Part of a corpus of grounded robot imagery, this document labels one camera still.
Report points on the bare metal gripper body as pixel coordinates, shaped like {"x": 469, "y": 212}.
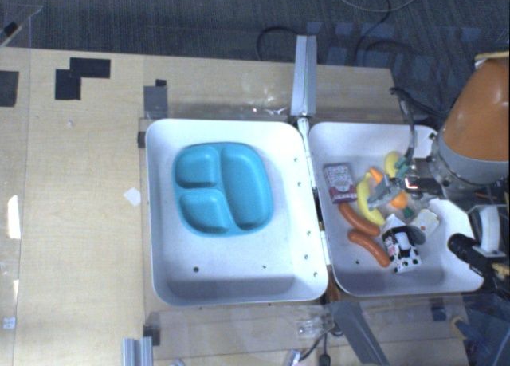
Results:
{"x": 422, "y": 181}

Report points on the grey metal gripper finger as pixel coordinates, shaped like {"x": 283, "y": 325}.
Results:
{"x": 377, "y": 200}
{"x": 385, "y": 187}

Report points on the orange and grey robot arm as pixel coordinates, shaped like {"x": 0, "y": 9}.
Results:
{"x": 476, "y": 117}

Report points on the yellow banana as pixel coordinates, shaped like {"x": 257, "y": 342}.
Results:
{"x": 363, "y": 197}

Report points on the orange carrot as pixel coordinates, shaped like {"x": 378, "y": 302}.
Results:
{"x": 399, "y": 200}

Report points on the small yellow toy fruit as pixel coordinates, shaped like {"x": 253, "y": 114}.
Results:
{"x": 392, "y": 162}

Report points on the brown sausage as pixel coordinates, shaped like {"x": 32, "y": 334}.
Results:
{"x": 370, "y": 246}
{"x": 358, "y": 219}

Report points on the white bread slice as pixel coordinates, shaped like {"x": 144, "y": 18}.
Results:
{"x": 425, "y": 221}

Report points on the red and white carton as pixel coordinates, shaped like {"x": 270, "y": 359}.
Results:
{"x": 338, "y": 181}

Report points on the white plastic tray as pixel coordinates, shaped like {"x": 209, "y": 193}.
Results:
{"x": 239, "y": 268}
{"x": 358, "y": 141}

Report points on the white cow print carton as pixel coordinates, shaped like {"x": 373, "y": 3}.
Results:
{"x": 402, "y": 254}

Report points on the blue divided plate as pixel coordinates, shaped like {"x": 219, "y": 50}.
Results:
{"x": 243, "y": 189}

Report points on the black cylinder on white bracket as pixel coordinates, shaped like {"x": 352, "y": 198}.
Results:
{"x": 489, "y": 229}

